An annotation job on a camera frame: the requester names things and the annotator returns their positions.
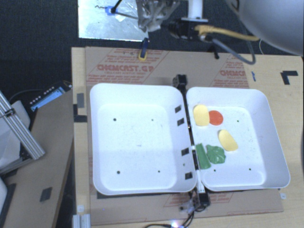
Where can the black cylinder on white bracket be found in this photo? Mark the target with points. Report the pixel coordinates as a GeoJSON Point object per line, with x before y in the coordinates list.
{"type": "Point", "coordinates": [190, 28]}

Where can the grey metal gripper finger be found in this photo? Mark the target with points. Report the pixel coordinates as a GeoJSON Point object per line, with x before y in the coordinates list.
{"type": "Point", "coordinates": [159, 15]}
{"type": "Point", "coordinates": [144, 18]}

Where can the brown cardboard board red print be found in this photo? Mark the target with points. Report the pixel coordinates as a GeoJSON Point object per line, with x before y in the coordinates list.
{"type": "Point", "coordinates": [202, 65]}

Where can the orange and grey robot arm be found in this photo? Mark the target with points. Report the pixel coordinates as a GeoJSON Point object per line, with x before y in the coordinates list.
{"type": "Point", "coordinates": [273, 11]}

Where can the yellow oval slice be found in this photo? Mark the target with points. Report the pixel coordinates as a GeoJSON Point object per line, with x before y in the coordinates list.
{"type": "Point", "coordinates": [227, 140]}
{"type": "Point", "coordinates": [201, 115]}

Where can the white plastic tray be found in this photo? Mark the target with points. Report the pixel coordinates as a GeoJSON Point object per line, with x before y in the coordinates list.
{"type": "Point", "coordinates": [135, 141]}
{"type": "Point", "coordinates": [240, 167]}

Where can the green lettuce leaf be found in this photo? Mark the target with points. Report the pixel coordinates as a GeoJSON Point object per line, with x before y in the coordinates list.
{"type": "Point", "coordinates": [215, 154]}

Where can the thin black and white rod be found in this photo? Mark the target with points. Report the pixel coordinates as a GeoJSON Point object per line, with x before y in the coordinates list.
{"type": "Point", "coordinates": [190, 132]}

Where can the orange round slice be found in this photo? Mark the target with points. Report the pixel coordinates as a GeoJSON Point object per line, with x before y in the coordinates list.
{"type": "Point", "coordinates": [216, 118]}

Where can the green strip slice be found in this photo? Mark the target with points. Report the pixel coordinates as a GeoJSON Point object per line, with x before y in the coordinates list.
{"type": "Point", "coordinates": [203, 157]}

